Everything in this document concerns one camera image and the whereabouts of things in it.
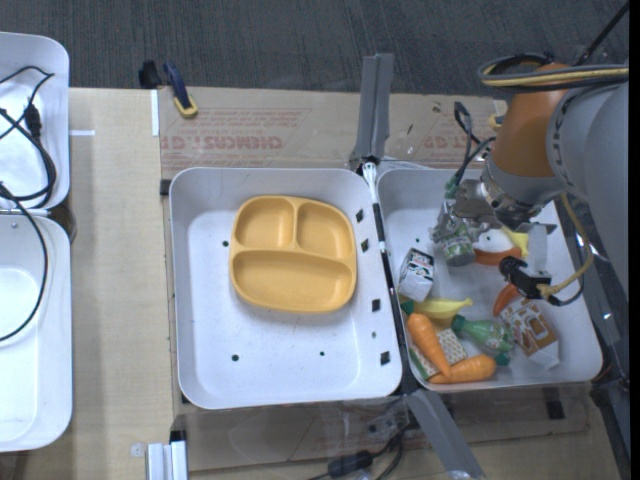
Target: yellow cable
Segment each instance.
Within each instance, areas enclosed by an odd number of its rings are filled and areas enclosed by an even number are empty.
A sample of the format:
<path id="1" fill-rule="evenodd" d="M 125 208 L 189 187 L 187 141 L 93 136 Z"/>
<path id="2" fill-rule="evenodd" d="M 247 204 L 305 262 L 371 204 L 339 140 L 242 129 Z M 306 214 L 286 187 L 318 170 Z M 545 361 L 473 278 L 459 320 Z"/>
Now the yellow cable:
<path id="1" fill-rule="evenodd" d="M 538 84 L 541 82 L 563 82 L 563 81 L 571 81 L 579 78 L 606 78 L 611 76 L 627 76 L 629 75 L 629 68 L 617 68 L 617 69 L 594 69 L 588 71 L 570 71 L 564 73 L 549 73 L 547 75 L 538 75 L 538 76 L 520 76 L 519 78 L 508 78 L 508 79 L 498 79 L 498 80 L 485 80 L 481 79 L 481 82 L 485 85 L 491 85 L 494 87 L 509 87 L 512 85 L 531 85 Z"/>
<path id="2" fill-rule="evenodd" d="M 560 284 L 556 284 L 554 286 L 549 286 L 548 284 L 537 285 L 536 288 L 540 290 L 540 294 L 545 299 L 548 299 L 551 295 L 555 295 L 563 288 L 566 288 L 567 286 L 569 286 L 576 279 L 578 279 L 582 274 L 584 274 L 586 270 L 593 263 L 593 253 L 591 252 L 591 243 L 587 240 L 586 238 L 587 235 L 584 232 L 584 228 L 582 227 L 582 224 L 580 224 L 578 217 L 576 217 L 576 214 L 574 213 L 573 208 L 571 208 L 571 205 L 569 204 L 569 199 L 567 198 L 566 194 L 562 194 L 562 202 L 564 204 L 564 207 L 567 209 L 567 213 L 569 214 L 569 218 L 571 219 L 571 222 L 573 222 L 573 225 L 576 227 L 578 234 L 582 238 L 582 243 L 587 247 L 587 259 L 585 260 L 584 264 L 582 265 L 582 267 L 580 267 L 580 269 L 577 272 L 575 272 L 572 276 L 565 279 Z"/>

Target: orange carrot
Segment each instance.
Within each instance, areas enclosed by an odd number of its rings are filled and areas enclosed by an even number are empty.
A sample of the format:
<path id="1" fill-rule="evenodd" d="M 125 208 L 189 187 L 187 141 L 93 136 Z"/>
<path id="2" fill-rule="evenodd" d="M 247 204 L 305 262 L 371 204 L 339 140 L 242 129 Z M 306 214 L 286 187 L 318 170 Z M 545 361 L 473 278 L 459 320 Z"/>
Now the orange carrot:
<path id="1" fill-rule="evenodd" d="M 451 366 L 429 317 L 421 313 L 411 313 L 407 319 L 407 329 L 416 347 L 444 375 L 448 376 L 451 373 Z"/>
<path id="2" fill-rule="evenodd" d="M 520 247 L 512 247 L 506 251 L 499 252 L 489 252 L 474 248 L 473 252 L 476 253 L 476 263 L 480 263 L 480 265 L 490 265 L 493 267 L 499 265 L 502 259 L 507 256 L 522 258 L 522 249 L 520 249 Z"/>
<path id="3" fill-rule="evenodd" d="M 505 286 L 500 291 L 498 297 L 496 298 L 496 301 L 493 304 L 493 316 L 497 317 L 500 314 L 500 311 L 502 311 L 507 306 L 507 304 L 509 304 L 509 302 L 511 302 L 519 295 L 520 292 L 514 284 L 509 283 L 507 286 Z"/>
<path id="4" fill-rule="evenodd" d="M 458 361 L 451 366 L 450 375 L 436 373 L 427 380 L 433 384 L 451 384 L 454 382 L 474 382 L 491 377 L 496 371 L 496 361 L 486 354 L 478 354 Z"/>

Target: table surface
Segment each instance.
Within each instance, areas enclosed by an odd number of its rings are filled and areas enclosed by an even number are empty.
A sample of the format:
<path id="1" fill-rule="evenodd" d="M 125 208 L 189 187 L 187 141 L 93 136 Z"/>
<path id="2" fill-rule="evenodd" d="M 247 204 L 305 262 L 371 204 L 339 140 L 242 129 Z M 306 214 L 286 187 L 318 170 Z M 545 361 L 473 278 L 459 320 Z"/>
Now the table surface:
<path id="1" fill-rule="evenodd" d="M 74 410 L 57 441 L 19 454 L 16 479 L 141 480 L 146 444 L 168 441 L 173 383 L 150 94 L 70 90 L 69 203 L 78 229 L 71 248 Z M 587 405 L 583 431 L 471 449 L 491 479 L 510 479 L 516 471 L 529 479 L 619 478 L 600 412 L 590 400 Z M 423 451 L 408 452 L 398 475 L 419 477 L 422 460 Z M 299 479 L 318 472 L 318 464 L 283 465 L 261 476 Z M 239 480 L 255 478 L 256 469 L 193 476 Z"/>

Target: green bottle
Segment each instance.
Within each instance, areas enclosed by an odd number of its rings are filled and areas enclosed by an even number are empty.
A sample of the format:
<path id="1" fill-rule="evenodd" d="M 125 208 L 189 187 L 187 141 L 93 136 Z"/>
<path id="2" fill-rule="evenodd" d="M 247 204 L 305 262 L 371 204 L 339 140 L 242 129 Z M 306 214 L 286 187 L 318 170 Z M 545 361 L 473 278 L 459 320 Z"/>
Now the green bottle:
<path id="1" fill-rule="evenodd" d="M 509 330 L 493 320 L 467 320 L 458 314 L 451 320 L 451 329 L 456 334 L 467 334 L 480 345 L 492 350 L 508 352 L 513 348 Z"/>

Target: transparent plastic sheet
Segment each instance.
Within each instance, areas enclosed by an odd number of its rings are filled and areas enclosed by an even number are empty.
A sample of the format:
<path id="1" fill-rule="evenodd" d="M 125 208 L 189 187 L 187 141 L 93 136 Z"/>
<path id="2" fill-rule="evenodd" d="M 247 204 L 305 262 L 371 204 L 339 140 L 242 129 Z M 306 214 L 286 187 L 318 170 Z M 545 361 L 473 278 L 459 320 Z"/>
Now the transparent plastic sheet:
<path id="1" fill-rule="evenodd" d="M 358 95 L 213 88 L 190 88 L 189 92 L 199 106 L 198 116 L 191 120 L 178 116 L 170 88 L 158 93 L 165 189 L 178 172 L 189 167 L 348 168 L 357 133 Z M 493 135 L 487 122 L 501 113 L 501 102 L 392 95 L 387 161 L 410 161 L 407 166 L 457 166 L 464 154 L 465 136 L 453 118 L 456 100 L 474 116 L 477 136 Z M 174 365 L 172 432 L 176 438 L 187 436 L 194 478 L 233 478 L 241 473 L 247 477 L 313 478 L 326 473 L 327 464 L 338 456 L 381 449 L 386 434 L 371 429 L 379 429 L 380 422 L 388 423 L 390 415 L 404 421 L 408 412 L 402 397 L 230 411 L 206 410 L 188 401 L 181 393 L 175 368 L 170 224 L 165 198 Z M 482 394 L 449 393 L 443 400 L 473 450 L 474 445 L 483 443 L 584 432 L 589 427 L 588 397 L 589 384 L 577 383 L 503 388 Z M 410 426 L 403 445 L 405 458 L 389 478 L 464 478 L 464 472 L 446 471 L 421 429 Z M 371 468 L 342 478 L 376 478 L 382 473 L 383 462 L 392 460 L 393 452 L 385 453 Z"/>

